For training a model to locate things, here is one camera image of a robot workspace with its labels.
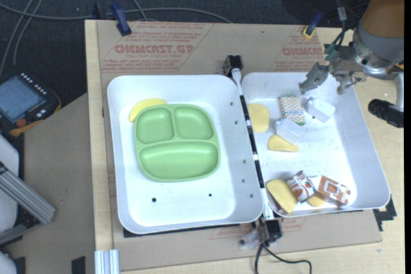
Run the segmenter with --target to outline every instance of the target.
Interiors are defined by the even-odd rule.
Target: wire
[[[258,260],[260,258],[261,252],[263,251],[263,249],[265,249],[265,251],[267,251],[271,256],[275,257],[276,259],[278,259],[279,261],[285,262],[287,264],[299,264],[301,262],[306,262],[309,266],[309,273],[312,273],[312,265],[310,261],[307,261],[305,259],[300,260],[300,261],[288,261],[286,259],[280,258],[278,257],[274,252],[272,252],[270,249],[268,249],[264,243],[261,243],[260,246],[257,249],[257,254],[256,254],[256,260],[254,262],[254,270],[255,270],[255,274],[258,274]]]
[[[56,16],[38,15],[37,11],[40,8],[40,5],[42,4],[43,0],[39,0],[36,7],[35,7],[35,9],[34,9],[34,11],[32,13],[29,13],[28,10],[32,6],[34,1],[35,0],[29,0],[28,4],[26,5],[26,7],[23,11],[17,10],[15,8],[12,8],[12,7],[9,7],[9,6],[7,6],[7,5],[0,2],[0,7],[1,8],[5,9],[5,10],[8,10],[9,12],[16,13],[16,14],[20,15],[20,19],[19,19],[18,23],[16,24],[16,26],[14,28],[12,36],[10,37],[8,45],[6,47],[6,51],[4,52],[4,55],[3,55],[3,59],[2,59],[1,65],[0,65],[0,76],[3,73],[4,66],[5,66],[5,63],[6,63],[6,59],[7,59],[8,53],[10,51],[11,45],[13,43],[13,40],[14,40],[16,34],[17,34],[17,30],[19,29],[19,27],[21,25],[21,22],[25,17],[28,17],[28,21],[26,22],[25,26],[23,27],[23,29],[22,29],[22,31],[19,35],[19,38],[17,39],[17,42],[15,44],[15,49],[14,49],[14,54],[13,54],[13,65],[16,65],[16,63],[17,63],[17,50],[19,48],[19,44],[21,42],[22,36],[24,35],[24,32],[26,31],[26,28],[29,26],[32,19],[42,19],[42,20],[48,20],[48,21],[83,21],[83,20],[86,20],[86,19],[93,19],[93,16],[91,16],[91,15],[76,16],[76,17],[56,17]],[[156,21],[155,19],[149,19],[146,16],[145,13],[149,12],[149,11],[185,11],[185,12],[195,12],[195,13],[202,13],[202,14],[210,15],[210,16],[216,17],[217,19],[225,21],[227,23],[232,23],[231,21],[225,19],[222,16],[219,16],[217,14],[213,14],[213,13],[210,13],[210,12],[207,12],[207,11],[204,11],[204,10],[197,10],[197,9],[193,9],[193,8],[147,8],[147,9],[143,9],[140,6],[140,4],[137,2],[137,0],[131,0],[131,1],[135,4],[137,9],[136,10],[126,10],[125,12],[126,13],[135,13],[135,12],[140,13],[140,15],[143,18],[139,19],[138,21]],[[112,13],[106,13],[106,15],[107,16],[112,16]]]

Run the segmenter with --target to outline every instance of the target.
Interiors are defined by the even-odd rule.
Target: wooden surface
[[[317,28],[321,44],[328,43],[338,34],[338,29]],[[96,249],[113,248],[112,225],[110,219],[109,183],[105,162],[105,138],[101,115],[102,96],[100,84],[100,63],[98,58],[98,36],[96,21],[85,22],[87,79],[89,112],[91,125],[91,155],[94,198],[94,226]],[[405,229],[404,229],[404,130],[394,128],[370,115],[368,102],[374,98],[395,102],[396,89],[392,81],[369,78],[356,86],[371,137],[380,158],[392,199],[397,211],[393,221],[383,222],[380,243],[312,250],[307,252],[284,253],[288,260],[307,259],[313,265],[314,273],[404,273],[405,272]],[[161,250],[159,257],[167,257]],[[235,260],[202,262],[166,268],[153,268],[124,273],[253,273],[254,257]],[[264,255],[259,261],[259,273],[308,273],[307,264],[285,264]]]

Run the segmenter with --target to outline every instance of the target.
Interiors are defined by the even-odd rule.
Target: black electronic device
[[[19,136],[60,110],[61,101],[44,82],[25,71],[0,78],[0,131]]]

